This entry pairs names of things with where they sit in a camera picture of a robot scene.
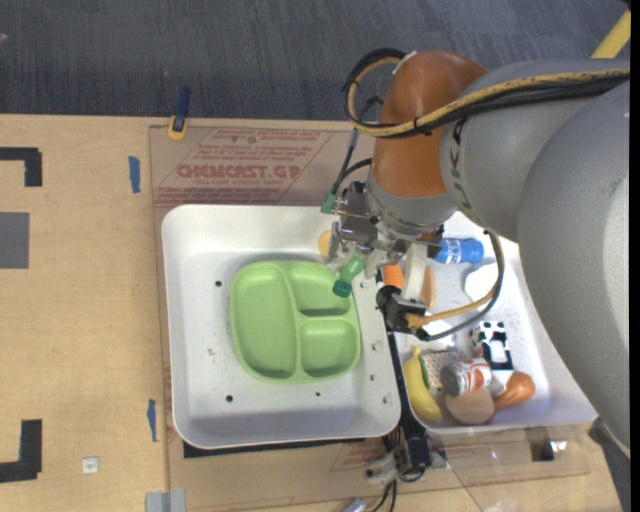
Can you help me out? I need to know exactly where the green bottle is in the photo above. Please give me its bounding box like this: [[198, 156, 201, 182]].
[[331, 253, 367, 299]]

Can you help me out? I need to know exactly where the patterned packet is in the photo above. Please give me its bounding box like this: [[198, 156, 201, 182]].
[[422, 349, 470, 392]]

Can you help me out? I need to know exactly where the tan bread slice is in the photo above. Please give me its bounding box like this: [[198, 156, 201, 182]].
[[421, 266, 438, 311]]

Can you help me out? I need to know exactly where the tan round biscuit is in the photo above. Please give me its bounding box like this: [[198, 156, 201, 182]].
[[444, 387, 497, 427]]

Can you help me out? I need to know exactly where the black block with thin wires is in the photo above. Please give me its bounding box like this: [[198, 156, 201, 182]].
[[402, 433, 433, 475]]

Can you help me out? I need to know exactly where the orange chicken drumstick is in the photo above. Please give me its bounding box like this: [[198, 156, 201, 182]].
[[493, 370, 537, 413]]

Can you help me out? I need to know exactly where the black and white carton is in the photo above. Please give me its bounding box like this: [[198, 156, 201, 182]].
[[468, 320, 516, 372]]

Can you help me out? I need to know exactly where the brown cardboard board red print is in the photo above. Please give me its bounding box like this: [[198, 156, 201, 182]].
[[148, 124, 592, 512]]

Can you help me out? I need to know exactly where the red and white can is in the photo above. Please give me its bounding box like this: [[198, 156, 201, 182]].
[[439, 357, 494, 399]]

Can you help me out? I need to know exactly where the yellow banana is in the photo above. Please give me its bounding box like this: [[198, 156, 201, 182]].
[[402, 346, 444, 423]]

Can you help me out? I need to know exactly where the blue bottle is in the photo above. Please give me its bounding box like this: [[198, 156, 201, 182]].
[[433, 237, 486, 266]]

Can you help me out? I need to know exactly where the white plastic tray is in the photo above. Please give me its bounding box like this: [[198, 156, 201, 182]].
[[388, 209, 600, 437], [160, 203, 403, 450]]

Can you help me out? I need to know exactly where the thin black rod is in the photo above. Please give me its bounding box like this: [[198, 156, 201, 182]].
[[386, 327, 409, 437]]

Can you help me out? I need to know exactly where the green divided plate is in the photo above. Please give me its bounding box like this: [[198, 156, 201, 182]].
[[229, 259, 363, 385]]

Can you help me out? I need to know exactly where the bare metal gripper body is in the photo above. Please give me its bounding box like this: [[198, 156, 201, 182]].
[[332, 181, 445, 257]]

